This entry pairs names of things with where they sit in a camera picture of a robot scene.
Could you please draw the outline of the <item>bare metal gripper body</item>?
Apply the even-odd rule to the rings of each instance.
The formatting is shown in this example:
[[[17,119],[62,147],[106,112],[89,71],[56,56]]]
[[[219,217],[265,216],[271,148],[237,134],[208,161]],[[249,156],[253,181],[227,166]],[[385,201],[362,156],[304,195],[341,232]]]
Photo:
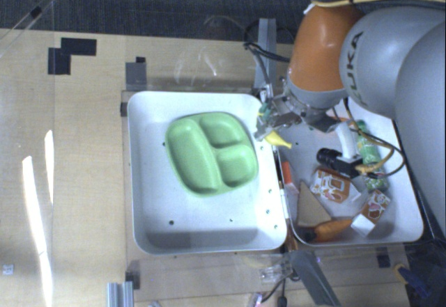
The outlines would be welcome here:
[[[273,129],[301,123],[308,110],[307,105],[292,95],[278,95],[266,103],[266,124]]]

